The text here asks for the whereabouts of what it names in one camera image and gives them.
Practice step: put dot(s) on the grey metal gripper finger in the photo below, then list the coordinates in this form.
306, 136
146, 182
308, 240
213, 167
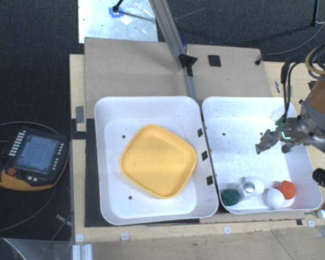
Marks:
287, 146
266, 141

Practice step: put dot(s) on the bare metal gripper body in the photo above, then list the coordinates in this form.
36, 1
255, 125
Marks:
298, 133

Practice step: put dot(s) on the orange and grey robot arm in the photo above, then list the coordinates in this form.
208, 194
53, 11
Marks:
323, 96

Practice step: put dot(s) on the white plastic tray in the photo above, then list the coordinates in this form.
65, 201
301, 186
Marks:
233, 156
116, 188

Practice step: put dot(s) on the red round toy fruit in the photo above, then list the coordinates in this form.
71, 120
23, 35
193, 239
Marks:
287, 189

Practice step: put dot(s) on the white egg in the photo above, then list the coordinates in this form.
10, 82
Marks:
275, 198

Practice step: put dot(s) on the green broccoli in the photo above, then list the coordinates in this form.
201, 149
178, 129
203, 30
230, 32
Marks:
230, 197

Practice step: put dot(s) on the yellow plate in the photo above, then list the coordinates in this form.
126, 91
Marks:
158, 161

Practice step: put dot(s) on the brown cardboard board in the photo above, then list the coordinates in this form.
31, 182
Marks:
135, 69

